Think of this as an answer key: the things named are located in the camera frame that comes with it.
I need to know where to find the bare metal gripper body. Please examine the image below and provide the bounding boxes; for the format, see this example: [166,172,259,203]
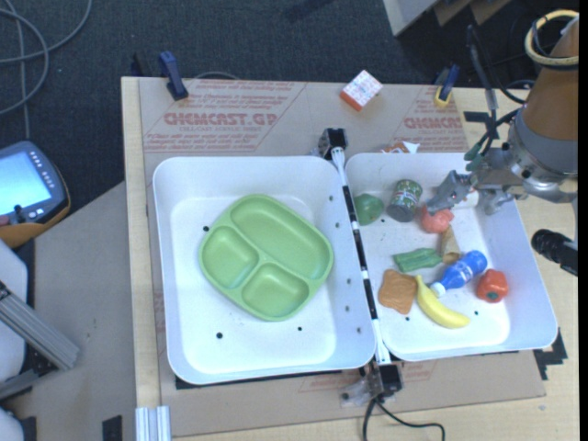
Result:
[468,147,579,204]

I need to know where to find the yellow banana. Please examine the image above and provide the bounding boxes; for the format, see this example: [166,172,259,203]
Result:
[413,274,472,331]

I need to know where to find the orange toy bell pepper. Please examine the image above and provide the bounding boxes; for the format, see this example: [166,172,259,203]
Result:
[474,268,510,305]

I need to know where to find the orange and white packet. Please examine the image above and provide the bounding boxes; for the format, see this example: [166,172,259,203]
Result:
[382,140,423,155]

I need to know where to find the black cylinder on white bracket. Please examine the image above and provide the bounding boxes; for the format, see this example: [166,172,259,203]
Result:
[531,228,579,277]

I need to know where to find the brown cardboard board red print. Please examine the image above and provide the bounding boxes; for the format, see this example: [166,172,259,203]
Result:
[137,77,560,438]

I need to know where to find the orange and white carton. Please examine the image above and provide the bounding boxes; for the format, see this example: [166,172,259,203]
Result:
[339,69,384,112]

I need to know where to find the green divided plate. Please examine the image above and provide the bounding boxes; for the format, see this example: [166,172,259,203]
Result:
[198,193,335,323]

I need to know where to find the thin black and white rod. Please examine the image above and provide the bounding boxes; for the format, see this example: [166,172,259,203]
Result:
[331,146,392,365]

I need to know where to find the blue bottle with white cap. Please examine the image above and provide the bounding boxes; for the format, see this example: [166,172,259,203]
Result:
[428,249,489,300]

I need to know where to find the beige toy ice cream cone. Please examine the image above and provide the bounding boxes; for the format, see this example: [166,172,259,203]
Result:
[438,224,462,266]

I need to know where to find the small green can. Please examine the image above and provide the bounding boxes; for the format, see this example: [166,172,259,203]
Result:
[385,178,424,224]

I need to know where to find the green toy pepper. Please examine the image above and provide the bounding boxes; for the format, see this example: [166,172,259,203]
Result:
[353,193,386,227]

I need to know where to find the white plastic tray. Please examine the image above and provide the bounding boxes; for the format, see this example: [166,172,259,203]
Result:
[343,152,560,363]
[152,155,379,386]

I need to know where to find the green toy beans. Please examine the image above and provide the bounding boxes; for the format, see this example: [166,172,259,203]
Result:
[391,247,445,275]

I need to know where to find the brown toy bread slice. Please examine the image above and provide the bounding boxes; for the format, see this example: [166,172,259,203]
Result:
[377,268,419,317]

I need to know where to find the black block with thin wires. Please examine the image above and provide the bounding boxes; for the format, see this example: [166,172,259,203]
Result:
[340,363,405,407]
[316,127,349,158]

